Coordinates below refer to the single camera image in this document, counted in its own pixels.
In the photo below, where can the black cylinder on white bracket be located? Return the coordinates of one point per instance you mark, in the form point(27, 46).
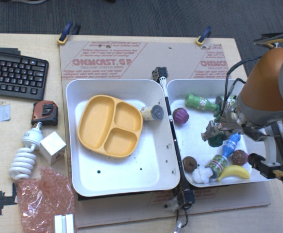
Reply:
point(257, 161)

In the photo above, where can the orange and black tape measure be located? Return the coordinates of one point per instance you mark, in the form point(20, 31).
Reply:
point(45, 113)

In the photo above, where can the white lumpy toy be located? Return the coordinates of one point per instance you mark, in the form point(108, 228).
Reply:
point(201, 175)

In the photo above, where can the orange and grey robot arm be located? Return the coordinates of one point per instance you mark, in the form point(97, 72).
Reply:
point(260, 86)

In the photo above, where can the yellow divided plate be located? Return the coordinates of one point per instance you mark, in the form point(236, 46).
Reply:
point(97, 122)

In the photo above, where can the blue bottle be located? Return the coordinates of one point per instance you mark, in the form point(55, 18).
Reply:
point(229, 147)

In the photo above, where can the brown doughnut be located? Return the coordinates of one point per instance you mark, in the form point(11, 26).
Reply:
point(189, 163)

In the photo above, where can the white spiral light bulb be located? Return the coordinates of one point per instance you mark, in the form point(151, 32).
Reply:
point(24, 154)

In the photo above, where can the black keyboard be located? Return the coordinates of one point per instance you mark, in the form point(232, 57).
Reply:
point(12, 74)

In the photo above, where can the green and white can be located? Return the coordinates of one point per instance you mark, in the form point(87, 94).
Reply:
point(231, 103)

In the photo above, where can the yellow banana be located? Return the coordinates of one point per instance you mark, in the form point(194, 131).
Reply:
point(236, 171)

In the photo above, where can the green and white striped bottle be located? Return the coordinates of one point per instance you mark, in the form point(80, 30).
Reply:
point(217, 164)

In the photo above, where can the pink bubble wrap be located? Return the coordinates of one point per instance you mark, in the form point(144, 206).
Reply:
point(44, 203)

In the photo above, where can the brown cardboard board red print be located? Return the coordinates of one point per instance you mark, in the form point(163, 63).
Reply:
point(107, 62)

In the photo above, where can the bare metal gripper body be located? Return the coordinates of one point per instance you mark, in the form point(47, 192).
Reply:
point(231, 121)

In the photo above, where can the small cream can grey lid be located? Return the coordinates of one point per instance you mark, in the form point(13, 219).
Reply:
point(151, 113)

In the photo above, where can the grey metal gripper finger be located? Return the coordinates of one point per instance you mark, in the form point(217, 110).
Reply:
point(209, 130)
point(225, 133)

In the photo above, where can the green broccoli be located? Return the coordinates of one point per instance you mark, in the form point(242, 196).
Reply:
point(215, 141)

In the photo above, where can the pale cube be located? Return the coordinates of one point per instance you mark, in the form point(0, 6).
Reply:
point(52, 147)

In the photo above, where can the white plastic tray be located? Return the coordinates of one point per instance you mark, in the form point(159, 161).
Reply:
point(192, 139)
point(121, 176)

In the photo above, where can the white block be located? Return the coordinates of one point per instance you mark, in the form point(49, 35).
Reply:
point(64, 223)

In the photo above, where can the thin black and white rod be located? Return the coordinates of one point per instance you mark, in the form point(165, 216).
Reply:
point(172, 127)

